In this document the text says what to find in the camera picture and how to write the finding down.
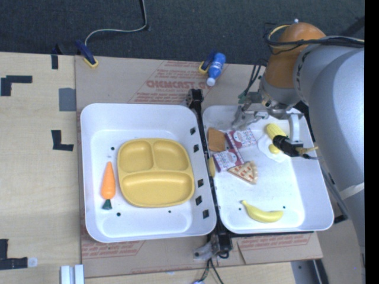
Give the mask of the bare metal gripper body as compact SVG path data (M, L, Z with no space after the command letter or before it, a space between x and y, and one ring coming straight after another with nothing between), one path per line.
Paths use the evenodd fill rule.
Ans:
M290 109L301 101L296 91L249 92L241 109L242 120L260 120L272 116L286 120Z

